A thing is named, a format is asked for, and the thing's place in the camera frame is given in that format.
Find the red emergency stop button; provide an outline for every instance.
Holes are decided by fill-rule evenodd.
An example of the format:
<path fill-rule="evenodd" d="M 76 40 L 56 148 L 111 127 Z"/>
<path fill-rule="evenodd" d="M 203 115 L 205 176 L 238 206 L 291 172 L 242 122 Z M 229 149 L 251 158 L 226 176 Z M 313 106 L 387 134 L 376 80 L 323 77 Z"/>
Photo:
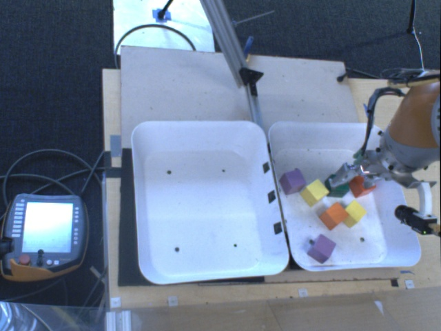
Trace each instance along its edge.
<path fill-rule="evenodd" d="M 28 254 L 22 254 L 19 257 L 20 265 L 30 265 L 30 256 Z"/>

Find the black clip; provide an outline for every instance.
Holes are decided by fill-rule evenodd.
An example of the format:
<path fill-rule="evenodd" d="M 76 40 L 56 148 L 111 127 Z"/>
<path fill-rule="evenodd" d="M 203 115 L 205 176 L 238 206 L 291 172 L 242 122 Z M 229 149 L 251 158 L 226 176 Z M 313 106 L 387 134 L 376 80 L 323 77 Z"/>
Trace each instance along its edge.
<path fill-rule="evenodd" d="M 241 68 L 239 70 L 239 75 L 242 78 L 243 84 L 246 86 L 249 85 L 251 95 L 257 97 L 256 83 L 263 76 L 263 72 L 250 70 L 248 68 Z"/>

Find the black cable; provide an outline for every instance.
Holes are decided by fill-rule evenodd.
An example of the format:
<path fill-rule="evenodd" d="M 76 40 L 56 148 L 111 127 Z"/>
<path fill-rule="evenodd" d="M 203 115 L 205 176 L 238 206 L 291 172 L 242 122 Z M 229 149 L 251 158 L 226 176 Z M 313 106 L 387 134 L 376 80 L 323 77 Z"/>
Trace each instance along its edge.
<path fill-rule="evenodd" d="M 56 154 L 62 154 L 65 156 L 69 156 L 70 158 L 74 159 L 75 161 L 77 161 L 78 163 L 80 163 L 81 165 L 85 166 L 88 170 L 92 171 L 92 167 L 86 162 L 84 161 L 82 158 L 78 157 L 77 155 L 68 152 L 68 151 L 64 151 L 64 150 L 57 150 L 57 149 L 44 149 L 44 150 L 37 150 L 37 151 L 33 151 L 30 153 L 25 154 L 24 156 L 20 157 L 19 159 L 17 159 L 15 161 L 14 164 L 12 164 L 8 171 L 6 172 L 6 175 L 3 179 L 3 202 L 5 203 L 5 206 L 8 207 L 9 205 L 9 201 L 8 201 L 8 195 L 7 195 L 7 186 L 8 186 L 8 179 L 11 175 L 11 172 L 14 170 L 14 168 L 22 161 L 24 161 L 25 159 L 27 159 L 28 157 L 34 156 L 36 154 L 41 154 L 41 153 L 56 153 Z M 96 179 L 98 180 L 98 182 L 100 182 L 98 176 L 96 175 L 96 173 L 94 173 L 94 176 L 96 177 Z"/>
<path fill-rule="evenodd" d="M 353 68 L 345 68 L 345 73 L 342 74 L 341 76 L 337 77 L 337 82 L 343 82 L 345 77 L 349 78 L 350 72 L 355 72 L 356 74 L 361 74 L 362 76 L 369 77 L 370 79 L 379 79 L 380 78 L 374 74 L 369 74 L 368 72 L 360 71 L 360 70 L 353 69 Z"/>
<path fill-rule="evenodd" d="M 66 185 L 64 185 L 63 183 L 61 183 L 58 179 L 53 179 L 51 177 L 47 177 L 45 175 L 40 175 L 40 174 L 30 174 L 30 173 L 19 173 L 19 174 L 10 174 L 9 175 L 10 178 L 31 178 L 31 179 L 37 179 L 37 180 L 43 180 L 43 181 L 49 181 L 49 184 L 46 184 L 46 186 L 48 185 L 57 185 L 59 186 L 61 189 L 63 189 L 64 191 L 66 191 L 69 195 L 75 195 L 75 193 L 73 191 L 71 191 L 71 189 L 69 189 Z"/>
<path fill-rule="evenodd" d="M 105 169 L 106 168 L 104 168 L 104 167 L 95 168 L 95 172 L 97 172 L 98 170 L 105 170 Z M 56 180 L 57 181 L 64 181 L 64 180 L 76 177 L 76 176 L 84 174 L 84 173 L 89 173 L 89 172 L 90 172 L 90 170 L 88 170 L 88 169 L 82 169 L 82 170 L 79 170 L 78 172 L 70 173 L 70 174 L 65 175 L 64 177 L 58 178 Z M 41 186 L 40 188 L 34 190 L 33 192 L 31 192 L 31 194 L 38 194 L 40 191 L 43 191 L 47 188 L 50 188 L 50 186 L 52 186 L 52 185 L 53 185 L 52 183 L 48 183 L 48 184 Z"/>
<path fill-rule="evenodd" d="M 3 299 L 2 301 L 11 302 L 11 301 L 18 301 L 20 299 L 25 299 L 25 298 L 31 297 L 31 296 L 36 295 L 38 293 L 44 292 L 45 290 L 48 290 L 49 288 L 52 288 L 54 285 L 57 285 L 58 283 L 62 282 L 63 279 L 64 279 L 64 277 L 60 278 L 60 279 L 57 279 L 55 282 L 53 282 L 51 284 L 48 284 L 47 286 L 42 287 L 39 290 L 35 290 L 34 292 L 27 293 L 27 294 L 22 294 L 22 295 L 19 295 L 17 297 Z"/>
<path fill-rule="evenodd" d="M 411 16 L 409 18 L 409 27 L 407 28 L 407 33 L 412 34 L 416 40 L 418 49 L 420 51 L 421 68 L 424 70 L 424 57 L 422 53 L 422 46 L 420 43 L 420 39 L 418 38 L 418 33 L 415 31 L 416 4 L 417 4 L 417 0 L 412 0 Z"/>
<path fill-rule="evenodd" d="M 87 188 L 87 186 L 88 186 L 88 184 L 90 182 L 90 179 L 92 178 L 93 174 L 96 172 L 96 169 L 98 168 L 98 164 L 99 164 L 101 158 L 103 158 L 103 155 L 104 155 L 104 151 L 102 151 L 102 153 L 98 156 L 98 159 L 96 160 L 94 166 L 90 170 L 89 176 L 86 179 L 86 181 L 85 181 L 85 183 L 83 185 L 83 188 L 80 191 L 80 195 L 79 195 L 80 197 L 83 197 L 85 189 Z"/>
<path fill-rule="evenodd" d="M 115 47 L 115 51 L 113 53 L 114 56 L 114 62 L 115 62 L 115 68 L 119 69 L 119 64 L 118 64 L 118 49 L 120 47 L 120 45 L 122 44 L 122 42 L 124 41 L 124 39 L 126 37 L 128 37 L 130 34 L 132 34 L 133 32 L 136 32 L 137 30 L 142 30 L 143 28 L 162 28 L 164 30 L 170 30 L 176 34 L 179 34 L 182 38 L 184 38 L 187 43 L 192 47 L 193 51 L 196 51 L 196 47 L 194 46 L 194 44 L 192 43 L 192 41 L 190 41 L 190 39 L 183 34 L 181 31 L 178 31 L 177 29 L 173 28 L 173 27 L 169 27 L 169 26 L 164 26 L 164 25 L 155 25 L 155 24 L 147 24 L 147 25 L 140 25 L 137 27 L 132 28 L 131 30 L 128 30 L 118 41 L 118 43 L 116 44 Z"/>
<path fill-rule="evenodd" d="M 369 98 L 369 102 L 367 104 L 367 110 L 366 110 L 367 126 L 366 126 L 365 142 L 363 143 L 361 149 L 358 151 L 361 156 L 363 156 L 365 154 L 366 148 L 367 148 L 367 142 L 369 141 L 369 137 L 371 136 L 371 130 L 373 127 L 373 115 L 375 113 L 375 106 L 377 104 L 377 100 L 380 97 L 387 96 L 387 95 L 389 95 L 389 96 L 395 95 L 395 96 L 402 97 L 402 96 L 404 96 L 404 93 L 400 89 L 385 87 L 385 88 L 378 88 L 371 95 L 371 97 Z"/>
<path fill-rule="evenodd" d="M 98 298 L 95 298 L 95 300 L 91 302 L 89 308 L 96 308 L 96 304 L 101 301 L 103 296 L 104 296 L 104 291 L 102 291 L 102 293 L 98 296 Z"/>
<path fill-rule="evenodd" d="M 83 305 L 81 306 L 80 312 L 76 316 L 76 320 L 79 320 L 83 316 L 83 313 L 84 313 L 84 310 L 86 309 L 86 305 L 88 304 L 88 301 L 90 300 L 90 298 L 92 298 L 92 295 L 94 294 L 95 290 L 98 288 L 99 284 L 103 282 L 102 279 L 106 274 L 107 274 L 107 267 L 104 268 L 104 271 L 99 275 L 94 286 L 90 290 L 89 295 L 86 297 Z"/>
<path fill-rule="evenodd" d="M 405 87 L 411 87 L 412 83 L 421 81 L 439 81 L 440 73 L 428 74 L 425 73 L 423 69 L 393 68 L 382 71 L 381 77 L 387 79 L 391 86 L 403 85 Z"/>

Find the cable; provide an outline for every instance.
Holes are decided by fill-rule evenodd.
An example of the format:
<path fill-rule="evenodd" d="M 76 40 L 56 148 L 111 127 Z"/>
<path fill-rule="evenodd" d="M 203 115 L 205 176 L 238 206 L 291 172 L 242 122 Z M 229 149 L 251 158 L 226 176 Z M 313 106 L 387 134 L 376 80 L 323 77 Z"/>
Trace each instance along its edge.
<path fill-rule="evenodd" d="M 377 100 L 380 97 L 387 96 L 387 95 L 389 95 L 389 96 L 395 95 L 395 96 L 402 97 L 402 96 L 404 96 L 404 93 L 399 89 L 385 87 L 385 88 L 378 88 L 371 95 L 371 97 L 369 98 L 369 102 L 368 102 L 367 110 L 366 110 L 367 126 L 366 126 L 365 142 L 363 143 L 361 149 L 359 149 L 359 151 L 356 153 L 356 156 L 358 156 L 358 155 L 363 156 L 365 154 L 366 148 L 367 148 L 367 142 L 368 142 L 369 137 L 371 135 L 371 130 L 372 130 L 372 126 L 373 126 L 373 115 L 375 112 L 375 106 L 377 104 Z"/>
<path fill-rule="evenodd" d="M 80 163 L 81 165 L 83 165 L 84 167 L 86 167 L 88 170 L 92 171 L 93 168 L 86 162 L 84 161 L 82 158 L 76 156 L 75 154 L 68 152 L 68 151 L 64 151 L 64 150 L 57 150 L 57 149 L 44 149 L 44 150 L 37 150 L 37 151 L 33 151 L 30 153 L 25 154 L 24 156 L 20 157 L 19 159 L 17 159 L 15 161 L 14 164 L 12 164 L 12 166 L 10 166 L 10 168 L 8 169 L 8 171 L 6 172 L 5 177 L 3 178 L 3 202 L 5 203 L 5 206 L 8 207 L 9 205 L 9 201 L 8 201 L 8 195 L 7 195 L 7 186 L 8 186 L 8 179 L 11 175 L 11 172 L 14 170 L 14 168 L 22 161 L 24 161 L 25 159 L 27 159 L 28 157 L 34 156 L 36 154 L 41 154 L 41 153 L 56 153 L 56 154 L 62 154 L 65 156 L 69 156 L 70 158 L 73 158 L 75 161 L 77 161 L 78 163 Z M 100 182 L 98 176 L 96 175 L 96 173 L 93 174 L 96 179 L 98 180 L 98 182 Z"/>
<path fill-rule="evenodd" d="M 98 171 L 98 170 L 105 170 L 105 168 L 104 167 L 95 168 L 95 172 Z M 58 178 L 56 180 L 57 181 L 63 181 L 63 180 L 70 179 L 70 178 L 76 177 L 78 175 L 81 175 L 81 174 L 84 174 L 84 173 L 89 173 L 89 172 L 90 172 L 90 170 L 88 170 L 88 169 L 82 169 L 82 170 L 79 170 L 78 172 L 70 173 L 70 174 L 65 175 L 64 177 Z M 41 186 L 40 188 L 38 188 L 38 189 L 34 190 L 33 192 L 31 192 L 31 194 L 38 194 L 40 191 L 43 191 L 43 190 L 49 188 L 52 185 L 53 185 L 52 183 L 49 183 L 49 184 L 46 184 L 44 186 Z"/>
<path fill-rule="evenodd" d="M 96 169 L 98 168 L 98 164 L 99 164 L 101 158 L 103 158 L 103 155 L 104 155 L 104 151 L 102 151 L 102 153 L 99 155 L 99 157 L 98 157 L 98 159 L 96 160 L 94 166 L 93 166 L 92 169 L 90 170 L 89 176 L 88 176 L 88 178 L 86 179 L 83 188 L 81 189 L 81 192 L 80 192 L 80 195 L 79 195 L 80 197 L 83 197 L 84 192 L 85 192 L 85 189 L 87 188 L 87 186 L 88 186 L 88 184 L 89 184 L 89 182 L 90 182 L 90 179 L 92 178 L 93 174 L 95 173 Z"/>
<path fill-rule="evenodd" d="M 95 292 L 95 290 L 98 288 L 99 284 L 102 283 L 102 279 L 103 277 L 107 274 L 107 267 L 104 268 L 104 271 L 99 275 L 98 279 L 96 280 L 94 286 L 92 287 L 92 289 L 89 292 L 89 295 L 86 297 L 83 305 L 81 306 L 81 310 L 78 313 L 78 315 L 76 316 L 76 320 L 79 320 L 84 313 L 84 310 L 86 309 L 86 305 L 88 304 L 88 301 L 90 300 L 90 298 L 92 298 L 93 293 Z"/>
<path fill-rule="evenodd" d="M 187 43 L 192 47 L 193 51 L 196 51 L 196 47 L 194 46 L 194 44 L 192 43 L 192 41 L 190 41 L 190 39 L 183 34 L 181 31 L 178 31 L 177 29 L 173 28 L 173 27 L 169 27 L 169 26 L 164 26 L 164 25 L 155 25 L 155 24 L 147 24 L 147 25 L 140 25 L 137 27 L 132 28 L 131 30 L 128 30 L 118 41 L 118 43 L 116 44 L 115 47 L 115 51 L 113 53 L 114 56 L 114 62 L 115 62 L 115 68 L 119 69 L 119 65 L 118 65 L 118 49 L 120 47 L 120 45 L 122 44 L 122 42 L 124 41 L 124 39 L 126 37 L 128 37 L 130 34 L 132 34 L 133 32 L 136 32 L 137 30 L 142 30 L 143 28 L 162 28 L 165 30 L 170 30 L 176 34 L 179 34 L 182 38 L 184 38 Z"/>
<path fill-rule="evenodd" d="M 425 85 L 440 80 L 440 73 L 429 73 L 423 69 L 393 68 L 383 70 L 381 77 L 388 80 L 392 88 L 405 88 Z"/>
<path fill-rule="evenodd" d="M 416 0 L 413 0 L 413 1 L 414 1 L 413 15 L 416 16 Z M 422 56 L 422 47 L 421 47 L 420 40 L 418 38 L 418 34 L 415 32 L 415 17 L 413 18 L 413 21 L 412 21 L 411 34 L 413 34 L 413 36 L 415 37 L 416 43 L 418 44 L 418 49 L 420 50 L 421 68 L 424 70 L 424 60 L 423 60 L 423 56 Z"/>
<path fill-rule="evenodd" d="M 362 76 L 366 76 L 371 79 L 379 79 L 380 78 L 377 75 L 369 74 L 368 72 L 364 72 L 364 71 L 353 69 L 353 68 L 346 68 L 345 73 L 343 75 L 337 77 L 337 82 L 342 82 L 345 79 L 345 77 L 349 77 L 350 72 L 355 72 L 356 74 L 361 74 Z"/>
<path fill-rule="evenodd" d="M 9 177 L 10 178 L 31 178 L 31 179 L 49 181 L 50 184 L 46 184 L 45 186 L 57 185 L 61 189 L 65 190 L 69 195 L 75 195 L 75 193 L 73 191 L 71 191 L 71 189 L 69 189 L 66 185 L 61 183 L 59 180 L 53 179 L 53 178 L 50 178 L 50 177 L 46 177 L 44 175 L 40 175 L 40 174 L 10 174 Z"/>
<path fill-rule="evenodd" d="M 33 310 L 31 310 L 28 306 L 26 306 L 26 305 L 21 305 L 23 308 L 25 308 L 25 310 L 27 311 L 27 312 L 29 312 L 36 320 L 38 320 L 38 322 L 40 322 L 41 323 L 41 325 L 43 325 L 45 328 L 46 328 L 46 330 L 48 330 L 48 331 L 53 331 L 53 329 L 52 328 L 50 328 L 49 327 L 49 325 L 36 313 L 36 312 L 34 312 Z"/>
<path fill-rule="evenodd" d="M 27 294 L 22 294 L 22 295 L 19 295 L 17 297 L 3 299 L 2 301 L 7 301 L 7 302 L 9 302 L 9 301 L 18 301 L 20 299 L 25 299 L 25 298 L 31 297 L 31 296 L 36 295 L 38 293 L 44 292 L 45 290 L 48 290 L 49 288 L 52 288 L 54 285 L 57 285 L 58 283 L 60 283 L 63 279 L 64 279 L 64 277 L 60 278 L 60 279 L 57 279 L 55 282 L 53 282 L 53 283 L 51 283 L 51 284 L 49 284 L 49 285 L 47 285 L 47 286 L 45 286 L 43 288 L 40 288 L 39 290 L 35 290 L 34 292 L 27 293 Z"/>

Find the dark floor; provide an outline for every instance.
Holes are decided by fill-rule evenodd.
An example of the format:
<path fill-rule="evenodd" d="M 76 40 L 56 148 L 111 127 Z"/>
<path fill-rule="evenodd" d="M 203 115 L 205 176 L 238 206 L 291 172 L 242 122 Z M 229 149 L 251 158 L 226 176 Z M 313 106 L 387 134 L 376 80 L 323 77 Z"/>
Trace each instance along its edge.
<path fill-rule="evenodd" d="M 440 68 L 440 1 L 418 0 L 416 30 L 426 68 Z M 387 68 L 419 68 L 415 39 L 406 33 L 411 0 L 225 0 L 237 21 L 276 13 L 237 27 L 252 53 L 344 61 L 379 75 Z M 0 0 L 0 174 L 20 156 L 41 148 L 71 151 L 93 164 L 103 149 L 101 70 L 112 68 L 112 0 Z M 39 156 L 16 168 L 62 176 L 77 166 L 60 156 Z M 84 178 L 71 183 L 81 188 Z M 28 189 L 11 180 L 8 199 Z M 91 221 L 83 267 L 46 283 L 0 279 L 0 299 L 31 303 L 92 305 L 104 271 L 101 191 L 85 193 Z"/>

